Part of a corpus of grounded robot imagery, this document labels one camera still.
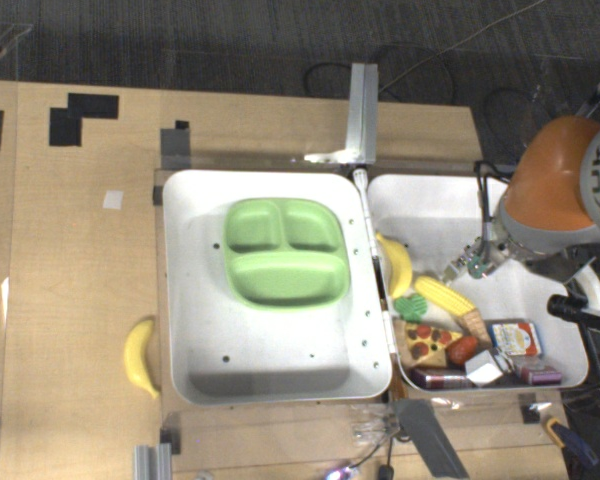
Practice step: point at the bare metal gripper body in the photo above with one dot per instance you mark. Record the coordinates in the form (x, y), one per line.
(472, 255)

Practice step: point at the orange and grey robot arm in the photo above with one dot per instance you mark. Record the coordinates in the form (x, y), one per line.
(550, 178)

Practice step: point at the yellow corn cob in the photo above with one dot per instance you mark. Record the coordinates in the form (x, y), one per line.
(445, 295)

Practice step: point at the white plastic tray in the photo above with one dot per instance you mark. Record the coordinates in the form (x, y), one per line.
(260, 353)
(430, 208)

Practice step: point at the tan toy bread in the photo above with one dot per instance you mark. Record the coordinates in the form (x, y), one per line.
(477, 325)

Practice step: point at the yellow banana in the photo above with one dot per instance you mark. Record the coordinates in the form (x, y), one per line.
(401, 268)
(137, 358)

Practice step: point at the green toy broccoli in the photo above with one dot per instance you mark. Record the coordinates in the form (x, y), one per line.
(410, 308)

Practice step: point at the blue and red carton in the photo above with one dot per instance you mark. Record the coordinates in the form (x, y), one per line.
(515, 339)

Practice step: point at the red toy sausage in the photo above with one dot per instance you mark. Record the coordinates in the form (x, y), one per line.
(464, 350)

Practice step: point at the toy pizza slice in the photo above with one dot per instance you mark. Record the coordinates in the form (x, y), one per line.
(427, 343)

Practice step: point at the white carton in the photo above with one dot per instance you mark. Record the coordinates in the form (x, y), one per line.
(482, 368)

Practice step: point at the maroon packet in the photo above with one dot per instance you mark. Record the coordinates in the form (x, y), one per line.
(440, 379)

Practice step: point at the purple packet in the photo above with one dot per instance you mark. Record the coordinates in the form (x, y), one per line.
(542, 375)

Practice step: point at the green divided plate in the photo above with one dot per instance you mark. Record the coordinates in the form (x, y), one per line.
(285, 273)

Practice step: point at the black cylinder on white bracket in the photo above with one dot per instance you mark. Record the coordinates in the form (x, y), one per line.
(567, 308)

